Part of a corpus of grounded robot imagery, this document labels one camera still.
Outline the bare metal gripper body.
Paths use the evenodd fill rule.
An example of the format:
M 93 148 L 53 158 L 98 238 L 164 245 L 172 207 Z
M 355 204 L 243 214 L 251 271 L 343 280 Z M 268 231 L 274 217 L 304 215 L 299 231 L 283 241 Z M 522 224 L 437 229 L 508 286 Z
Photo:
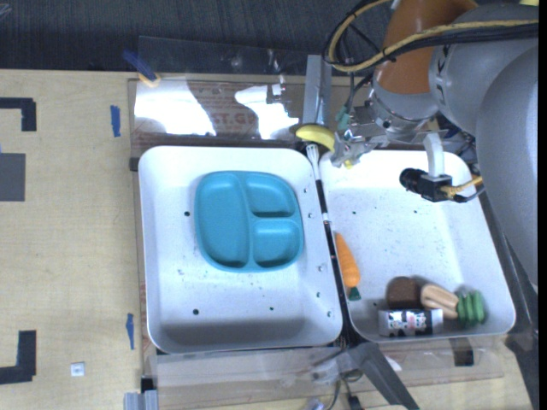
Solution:
M 366 101 L 352 108 L 343 140 L 355 144 L 419 144 L 428 121 L 411 120 L 393 113 L 381 102 Z

